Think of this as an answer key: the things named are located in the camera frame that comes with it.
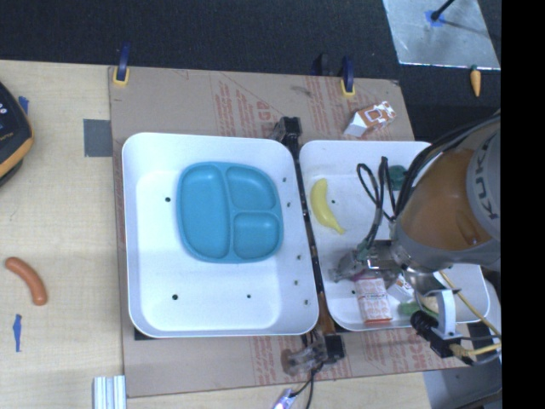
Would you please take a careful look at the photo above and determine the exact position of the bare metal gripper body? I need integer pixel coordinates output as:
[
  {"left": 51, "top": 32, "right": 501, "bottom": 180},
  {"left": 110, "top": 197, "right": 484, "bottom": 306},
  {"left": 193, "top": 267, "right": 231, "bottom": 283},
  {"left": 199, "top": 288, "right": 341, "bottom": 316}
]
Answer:
[{"left": 357, "top": 239, "right": 436, "bottom": 293}]

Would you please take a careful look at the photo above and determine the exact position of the small white carton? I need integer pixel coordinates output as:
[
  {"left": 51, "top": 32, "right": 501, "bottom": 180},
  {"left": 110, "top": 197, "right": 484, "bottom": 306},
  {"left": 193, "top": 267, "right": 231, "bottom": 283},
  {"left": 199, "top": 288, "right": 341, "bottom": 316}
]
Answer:
[{"left": 386, "top": 273, "right": 415, "bottom": 304}]

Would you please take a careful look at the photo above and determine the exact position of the orange and white packet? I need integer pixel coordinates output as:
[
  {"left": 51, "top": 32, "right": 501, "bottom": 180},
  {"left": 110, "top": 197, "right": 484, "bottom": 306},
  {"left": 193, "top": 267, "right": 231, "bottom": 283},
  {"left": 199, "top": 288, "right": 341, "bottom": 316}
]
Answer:
[{"left": 353, "top": 270, "right": 394, "bottom": 325}]

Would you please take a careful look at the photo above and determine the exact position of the thin black and white rod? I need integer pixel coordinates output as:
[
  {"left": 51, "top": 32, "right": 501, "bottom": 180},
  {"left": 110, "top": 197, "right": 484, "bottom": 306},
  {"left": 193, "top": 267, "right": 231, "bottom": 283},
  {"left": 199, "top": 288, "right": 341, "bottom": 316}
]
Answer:
[{"left": 284, "top": 136, "right": 332, "bottom": 337}]

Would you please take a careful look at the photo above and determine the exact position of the light green toy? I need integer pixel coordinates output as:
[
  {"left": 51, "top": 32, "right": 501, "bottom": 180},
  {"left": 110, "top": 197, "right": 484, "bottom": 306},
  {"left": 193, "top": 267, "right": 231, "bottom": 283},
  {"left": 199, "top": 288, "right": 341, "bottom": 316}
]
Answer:
[{"left": 397, "top": 300, "right": 423, "bottom": 318}]

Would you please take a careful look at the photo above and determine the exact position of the yellow banana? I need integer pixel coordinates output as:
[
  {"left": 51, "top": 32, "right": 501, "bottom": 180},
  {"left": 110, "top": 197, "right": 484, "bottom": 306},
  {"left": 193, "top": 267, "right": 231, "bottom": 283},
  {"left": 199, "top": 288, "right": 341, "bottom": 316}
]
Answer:
[{"left": 309, "top": 178, "right": 347, "bottom": 235}]

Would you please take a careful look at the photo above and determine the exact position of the dark green broccoli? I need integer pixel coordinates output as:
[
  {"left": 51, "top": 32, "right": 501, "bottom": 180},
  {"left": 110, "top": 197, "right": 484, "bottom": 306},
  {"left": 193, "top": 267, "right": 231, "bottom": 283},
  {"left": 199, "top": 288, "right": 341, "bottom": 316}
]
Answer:
[{"left": 386, "top": 164, "right": 410, "bottom": 191}]

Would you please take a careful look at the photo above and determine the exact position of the white plastic tray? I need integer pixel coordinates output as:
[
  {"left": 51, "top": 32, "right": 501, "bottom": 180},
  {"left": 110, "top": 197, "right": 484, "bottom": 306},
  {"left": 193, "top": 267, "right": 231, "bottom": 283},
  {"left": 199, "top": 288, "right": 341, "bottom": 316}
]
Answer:
[
  {"left": 298, "top": 140, "right": 491, "bottom": 332},
  {"left": 121, "top": 132, "right": 320, "bottom": 339}
]

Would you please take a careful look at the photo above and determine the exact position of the orange and white carton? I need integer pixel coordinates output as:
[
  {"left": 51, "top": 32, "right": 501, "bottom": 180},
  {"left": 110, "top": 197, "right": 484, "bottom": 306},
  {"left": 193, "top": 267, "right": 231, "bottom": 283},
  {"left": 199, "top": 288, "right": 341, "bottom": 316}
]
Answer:
[{"left": 342, "top": 101, "right": 398, "bottom": 140}]

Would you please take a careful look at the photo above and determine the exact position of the blue divided plate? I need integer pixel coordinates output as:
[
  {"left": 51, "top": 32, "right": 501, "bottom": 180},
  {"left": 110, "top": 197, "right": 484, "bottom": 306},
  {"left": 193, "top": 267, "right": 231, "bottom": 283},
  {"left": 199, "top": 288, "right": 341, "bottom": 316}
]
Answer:
[{"left": 176, "top": 161, "right": 285, "bottom": 265}]

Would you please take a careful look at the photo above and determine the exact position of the brown cardboard board red print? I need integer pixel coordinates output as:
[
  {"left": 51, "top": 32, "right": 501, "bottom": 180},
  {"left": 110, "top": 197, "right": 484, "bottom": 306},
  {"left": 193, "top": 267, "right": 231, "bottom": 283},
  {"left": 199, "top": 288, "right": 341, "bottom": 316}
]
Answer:
[{"left": 108, "top": 65, "right": 469, "bottom": 398}]

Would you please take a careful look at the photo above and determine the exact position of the brown sausage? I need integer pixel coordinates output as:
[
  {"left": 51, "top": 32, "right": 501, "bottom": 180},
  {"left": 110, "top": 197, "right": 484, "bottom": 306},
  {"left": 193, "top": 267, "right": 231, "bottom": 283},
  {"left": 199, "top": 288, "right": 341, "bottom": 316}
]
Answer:
[{"left": 4, "top": 256, "right": 49, "bottom": 307}]

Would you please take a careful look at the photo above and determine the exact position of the black block with thin wires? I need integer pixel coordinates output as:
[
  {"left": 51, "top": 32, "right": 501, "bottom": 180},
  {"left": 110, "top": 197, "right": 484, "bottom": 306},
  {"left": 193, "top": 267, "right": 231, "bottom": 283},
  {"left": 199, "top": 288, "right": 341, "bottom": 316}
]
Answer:
[
  {"left": 323, "top": 334, "right": 346, "bottom": 364},
  {"left": 272, "top": 116, "right": 304, "bottom": 142}
]

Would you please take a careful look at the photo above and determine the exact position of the black cylinder on white bracket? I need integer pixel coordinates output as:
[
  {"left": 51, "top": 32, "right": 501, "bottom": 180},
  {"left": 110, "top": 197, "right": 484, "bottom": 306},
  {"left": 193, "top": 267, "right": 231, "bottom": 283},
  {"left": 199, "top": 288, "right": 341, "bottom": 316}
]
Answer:
[{"left": 410, "top": 288, "right": 465, "bottom": 360}]

